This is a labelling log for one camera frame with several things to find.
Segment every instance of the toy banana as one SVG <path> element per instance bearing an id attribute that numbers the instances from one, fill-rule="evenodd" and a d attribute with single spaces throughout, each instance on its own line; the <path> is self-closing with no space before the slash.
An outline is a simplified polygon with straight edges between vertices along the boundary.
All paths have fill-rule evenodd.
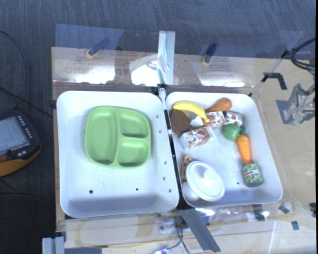
<path id="1" fill-rule="evenodd" d="M 190 111 L 195 115 L 200 116 L 202 119 L 205 120 L 205 122 L 210 121 L 209 118 L 206 117 L 205 109 L 197 103 L 191 101 L 178 101 L 173 104 L 172 108 L 176 110 Z"/>

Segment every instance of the green plate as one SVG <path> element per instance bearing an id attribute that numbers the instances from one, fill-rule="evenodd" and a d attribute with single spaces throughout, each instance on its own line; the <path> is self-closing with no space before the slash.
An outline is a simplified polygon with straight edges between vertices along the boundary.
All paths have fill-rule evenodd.
<path id="1" fill-rule="evenodd" d="M 151 152 L 151 129 L 138 111 L 99 106 L 88 115 L 85 151 L 95 164 L 131 168 L 143 165 Z"/>

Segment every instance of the orange carrot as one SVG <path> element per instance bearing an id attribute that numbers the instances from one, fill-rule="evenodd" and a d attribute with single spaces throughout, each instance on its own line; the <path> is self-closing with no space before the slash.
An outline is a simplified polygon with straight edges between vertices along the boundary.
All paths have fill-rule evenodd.
<path id="1" fill-rule="evenodd" d="M 249 138 L 245 134 L 240 134 L 237 138 L 237 145 L 240 155 L 243 157 L 244 163 L 249 164 L 251 162 Z"/>

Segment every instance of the green can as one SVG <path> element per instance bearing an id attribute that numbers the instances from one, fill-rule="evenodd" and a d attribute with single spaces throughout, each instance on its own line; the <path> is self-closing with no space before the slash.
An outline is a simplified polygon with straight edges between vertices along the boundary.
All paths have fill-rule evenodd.
<path id="1" fill-rule="evenodd" d="M 255 163 L 243 166 L 243 176 L 247 186 L 256 187 L 263 183 L 259 166 Z"/>

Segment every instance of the gray floor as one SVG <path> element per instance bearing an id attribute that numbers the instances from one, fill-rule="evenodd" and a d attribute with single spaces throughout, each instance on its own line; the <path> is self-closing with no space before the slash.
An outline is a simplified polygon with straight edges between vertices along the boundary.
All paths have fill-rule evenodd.
<path id="1" fill-rule="evenodd" d="M 57 24 L 175 31 L 177 53 L 202 54 L 216 42 L 219 56 L 278 58 L 300 32 L 299 43 L 315 37 L 315 20 L 316 0 L 0 0 L 0 30 L 16 40 L 28 61 L 26 69 L 18 47 L 0 33 L 0 86 L 46 112 L 15 99 L 37 129 L 42 153 L 3 177 L 0 193 L 54 204 L 50 50 Z M 299 55 L 311 59 L 315 45 Z M 0 90 L 0 114 L 13 107 Z M 42 201 L 0 198 L 0 254 L 41 253 L 41 238 L 55 235 L 54 220 Z"/>

